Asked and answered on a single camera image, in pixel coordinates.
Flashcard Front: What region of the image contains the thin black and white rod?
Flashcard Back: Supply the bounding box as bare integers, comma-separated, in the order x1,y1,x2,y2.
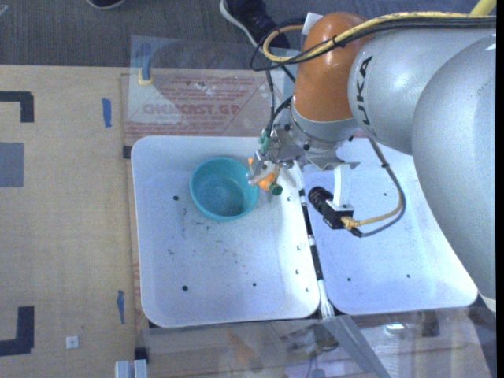
298,188,336,319

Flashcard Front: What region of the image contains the white plastic tray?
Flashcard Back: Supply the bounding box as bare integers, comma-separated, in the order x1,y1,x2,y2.
302,135,480,317
130,135,321,328

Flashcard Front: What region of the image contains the black cylinder on white bracket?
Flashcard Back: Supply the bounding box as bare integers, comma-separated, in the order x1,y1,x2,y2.
307,163,355,231

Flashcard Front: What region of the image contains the orange toy carrot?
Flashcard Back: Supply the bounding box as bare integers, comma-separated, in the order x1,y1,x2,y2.
247,157,284,197

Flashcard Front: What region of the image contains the teal bowl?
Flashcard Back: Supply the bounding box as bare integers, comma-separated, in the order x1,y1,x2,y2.
189,156,261,223

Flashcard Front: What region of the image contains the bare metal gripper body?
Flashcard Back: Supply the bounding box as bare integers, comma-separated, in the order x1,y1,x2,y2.
268,123,361,171

